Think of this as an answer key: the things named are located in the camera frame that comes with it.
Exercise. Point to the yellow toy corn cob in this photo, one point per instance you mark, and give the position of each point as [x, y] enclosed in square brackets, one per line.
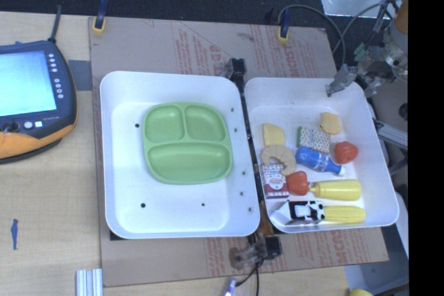
[345, 214]

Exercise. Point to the yellow toy wedge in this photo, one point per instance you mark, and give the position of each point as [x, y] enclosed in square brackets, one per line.
[272, 135]

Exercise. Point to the green and white patterned packet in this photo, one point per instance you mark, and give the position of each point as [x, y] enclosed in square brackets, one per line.
[314, 139]

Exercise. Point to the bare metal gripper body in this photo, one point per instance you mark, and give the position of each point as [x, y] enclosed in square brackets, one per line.
[379, 67]

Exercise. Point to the brown cardboard board red print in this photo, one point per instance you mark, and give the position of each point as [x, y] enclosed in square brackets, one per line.
[166, 45]

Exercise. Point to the black and white milk carton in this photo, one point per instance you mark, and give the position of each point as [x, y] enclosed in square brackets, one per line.
[303, 212]

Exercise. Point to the green divided plate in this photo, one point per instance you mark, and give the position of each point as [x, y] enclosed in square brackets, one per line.
[187, 156]

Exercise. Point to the blue toy bottle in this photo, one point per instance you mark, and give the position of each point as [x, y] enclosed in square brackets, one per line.
[314, 159]

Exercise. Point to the yellow mustard bottle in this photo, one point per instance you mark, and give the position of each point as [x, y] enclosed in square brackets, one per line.
[338, 190]

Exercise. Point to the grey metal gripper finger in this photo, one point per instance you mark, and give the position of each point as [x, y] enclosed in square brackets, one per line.
[339, 81]
[369, 89]

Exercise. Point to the red and white carton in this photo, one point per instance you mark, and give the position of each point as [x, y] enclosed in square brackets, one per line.
[274, 182]

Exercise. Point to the white plastic tray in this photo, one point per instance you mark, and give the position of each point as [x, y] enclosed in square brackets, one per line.
[378, 183]
[128, 149]

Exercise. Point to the beige toy croissant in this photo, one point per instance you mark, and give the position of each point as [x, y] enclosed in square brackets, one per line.
[281, 155]

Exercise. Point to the yellow round object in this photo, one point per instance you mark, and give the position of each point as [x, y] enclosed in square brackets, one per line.
[360, 292]

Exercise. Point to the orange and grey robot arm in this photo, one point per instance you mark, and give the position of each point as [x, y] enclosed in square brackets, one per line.
[402, 19]

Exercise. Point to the thin black rod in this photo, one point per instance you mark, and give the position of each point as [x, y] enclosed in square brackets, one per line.
[250, 138]

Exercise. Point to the yellow toy biscuit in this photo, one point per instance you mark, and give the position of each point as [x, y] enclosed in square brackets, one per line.
[330, 123]

